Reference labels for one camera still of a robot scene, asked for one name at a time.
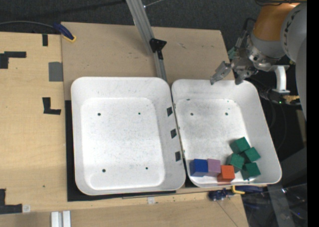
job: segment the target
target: yellow clamp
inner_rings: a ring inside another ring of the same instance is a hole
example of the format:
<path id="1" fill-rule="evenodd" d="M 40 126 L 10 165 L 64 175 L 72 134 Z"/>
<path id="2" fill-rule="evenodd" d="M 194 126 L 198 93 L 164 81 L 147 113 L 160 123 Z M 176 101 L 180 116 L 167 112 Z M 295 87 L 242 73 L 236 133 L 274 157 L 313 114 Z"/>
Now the yellow clamp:
<path id="1" fill-rule="evenodd" d="M 76 36 L 72 35 L 73 36 L 73 39 L 69 39 L 68 37 L 64 36 L 63 35 L 63 38 L 66 39 L 67 41 L 70 41 L 71 43 L 73 43 L 75 40 L 76 40 Z"/>
<path id="2" fill-rule="evenodd" d="M 237 190 L 236 190 L 236 187 L 235 187 L 234 185 L 231 187 L 231 191 L 232 191 L 234 194 L 245 194 L 245 192 L 243 192 L 243 191 L 237 191 Z"/>

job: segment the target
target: blue block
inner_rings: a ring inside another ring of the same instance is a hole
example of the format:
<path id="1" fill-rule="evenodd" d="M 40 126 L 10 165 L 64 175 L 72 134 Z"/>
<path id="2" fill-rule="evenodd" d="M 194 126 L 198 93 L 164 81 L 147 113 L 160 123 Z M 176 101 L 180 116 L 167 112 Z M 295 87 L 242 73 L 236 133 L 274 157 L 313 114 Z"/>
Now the blue block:
<path id="1" fill-rule="evenodd" d="M 207 160 L 194 159 L 189 164 L 190 175 L 192 177 L 203 177 L 208 173 Z"/>

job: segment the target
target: green block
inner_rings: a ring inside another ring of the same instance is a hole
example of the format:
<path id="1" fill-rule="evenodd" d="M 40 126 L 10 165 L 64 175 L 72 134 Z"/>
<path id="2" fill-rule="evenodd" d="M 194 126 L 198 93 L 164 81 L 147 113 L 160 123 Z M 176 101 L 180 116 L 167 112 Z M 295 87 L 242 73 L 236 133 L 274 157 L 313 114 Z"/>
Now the green block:
<path id="1" fill-rule="evenodd" d="M 244 157 L 235 153 L 232 153 L 226 159 L 226 165 L 233 165 L 235 173 L 237 173 L 243 168 L 244 162 L 245 162 Z"/>
<path id="2" fill-rule="evenodd" d="M 257 177 L 260 175 L 260 170 L 256 162 L 246 163 L 240 172 L 244 180 L 247 180 L 250 177 Z"/>
<path id="3" fill-rule="evenodd" d="M 250 145 L 248 144 L 245 137 L 242 137 L 240 139 L 235 140 L 230 144 L 231 150 L 233 150 L 234 153 L 241 153 L 247 149 L 250 148 Z"/>
<path id="4" fill-rule="evenodd" d="M 257 152 L 255 147 L 251 147 L 246 151 L 240 154 L 242 157 L 245 158 L 245 163 L 254 162 L 260 158 L 259 153 Z"/>

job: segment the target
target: gray tape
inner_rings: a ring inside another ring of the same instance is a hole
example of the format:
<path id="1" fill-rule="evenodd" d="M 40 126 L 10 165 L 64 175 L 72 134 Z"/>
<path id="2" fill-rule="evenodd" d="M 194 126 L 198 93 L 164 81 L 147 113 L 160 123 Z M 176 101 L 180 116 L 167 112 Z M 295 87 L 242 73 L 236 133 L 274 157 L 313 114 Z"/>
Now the gray tape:
<path id="1" fill-rule="evenodd" d="M 49 62 L 49 81 L 63 82 L 63 66 L 61 62 Z"/>

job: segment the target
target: metal rod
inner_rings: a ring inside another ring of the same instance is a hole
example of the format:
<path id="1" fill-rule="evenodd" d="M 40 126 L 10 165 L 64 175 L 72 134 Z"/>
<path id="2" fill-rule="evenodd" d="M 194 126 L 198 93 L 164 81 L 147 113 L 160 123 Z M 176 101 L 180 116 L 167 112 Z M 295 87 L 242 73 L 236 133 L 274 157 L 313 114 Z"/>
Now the metal rod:
<path id="1" fill-rule="evenodd" d="M 157 76 L 166 81 L 164 62 L 162 60 L 159 60 L 158 54 L 156 52 L 153 53 L 150 46 L 150 40 L 154 38 L 154 34 L 152 31 L 149 19 L 146 15 L 144 6 L 142 4 L 142 1 L 141 0 L 126 0 L 126 3 L 128 4 L 129 9 L 131 11 L 134 23 L 140 32 L 140 35 L 146 47 L 147 53 L 150 56 L 153 55 L 154 57 Z"/>
<path id="2" fill-rule="evenodd" d="M 146 8 L 146 7 L 150 6 L 150 5 L 154 5 L 154 4 L 156 4 L 156 3 L 159 3 L 159 2 L 161 2 L 161 1 L 163 1 L 163 0 L 157 0 L 157 1 L 152 2 L 152 3 L 150 3 L 150 4 L 144 5 L 144 8 Z"/>

